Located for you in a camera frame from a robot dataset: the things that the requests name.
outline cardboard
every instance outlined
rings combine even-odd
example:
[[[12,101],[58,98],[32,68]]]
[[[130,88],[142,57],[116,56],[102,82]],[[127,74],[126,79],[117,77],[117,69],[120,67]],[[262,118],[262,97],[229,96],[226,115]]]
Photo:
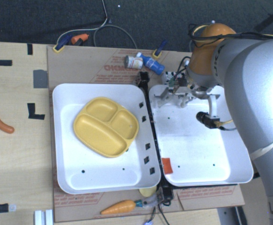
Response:
[[[62,83],[135,84],[137,73],[140,70],[125,68],[125,57],[127,55],[135,57],[137,52],[142,52],[144,56],[151,56],[153,51],[66,46],[61,53],[56,54],[52,47],[47,46],[47,59],[55,222],[151,214],[152,208],[136,208],[126,214],[100,215],[101,210],[122,200],[144,198],[139,190],[70,195],[59,188],[56,177],[52,91],[57,85]],[[187,52],[163,51],[158,62],[165,66],[165,71],[176,71],[182,58],[190,55]],[[149,88],[162,83],[161,77],[147,68],[143,67],[141,71],[149,73]],[[244,200],[239,185],[198,187],[175,189],[171,205],[163,206],[163,211],[200,210],[240,205],[244,205]]]

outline wooden table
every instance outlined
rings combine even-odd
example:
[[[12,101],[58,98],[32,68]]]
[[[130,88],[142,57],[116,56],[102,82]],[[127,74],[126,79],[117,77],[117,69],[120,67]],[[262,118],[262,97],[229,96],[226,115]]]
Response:
[[[33,71],[47,70],[46,45],[0,43],[0,118],[15,128],[13,134],[0,130],[0,204],[15,204],[16,211],[0,213],[0,225],[33,224],[36,210],[53,209],[53,180],[50,139],[49,91],[33,87]],[[44,120],[28,119],[27,104],[35,103]],[[66,222],[63,225],[142,225],[150,216]],[[166,213],[171,225],[220,225],[217,209]],[[155,225],[165,224],[160,214]]]

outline white cable tie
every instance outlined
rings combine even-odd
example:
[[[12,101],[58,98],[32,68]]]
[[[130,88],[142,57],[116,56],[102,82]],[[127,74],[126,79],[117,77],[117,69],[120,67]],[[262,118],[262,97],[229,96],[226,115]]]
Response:
[[[251,158],[251,160],[255,160],[261,156],[263,156],[264,154],[266,154],[268,151],[270,151],[273,148],[273,143],[271,143],[270,145],[261,148],[261,149],[257,149],[256,151],[254,151],[253,153],[251,153],[249,156]]]

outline yellow plate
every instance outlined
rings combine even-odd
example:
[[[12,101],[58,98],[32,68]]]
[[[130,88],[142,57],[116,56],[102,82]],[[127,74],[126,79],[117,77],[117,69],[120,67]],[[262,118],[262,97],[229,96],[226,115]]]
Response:
[[[139,124],[126,108],[106,97],[99,97],[80,111],[73,128],[86,146],[113,158],[129,148],[138,133]]]

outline black mat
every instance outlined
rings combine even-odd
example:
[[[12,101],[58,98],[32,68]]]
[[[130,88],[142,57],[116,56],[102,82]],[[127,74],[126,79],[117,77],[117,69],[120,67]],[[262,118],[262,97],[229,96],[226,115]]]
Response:
[[[108,24],[125,29],[140,49],[163,39],[172,51],[189,51],[190,24],[224,23],[236,32],[273,34],[273,0],[105,0]],[[101,0],[0,0],[0,41],[55,44],[63,32],[96,28],[105,19]],[[93,46],[93,31],[85,45]],[[133,48],[121,30],[96,34],[97,46]]]

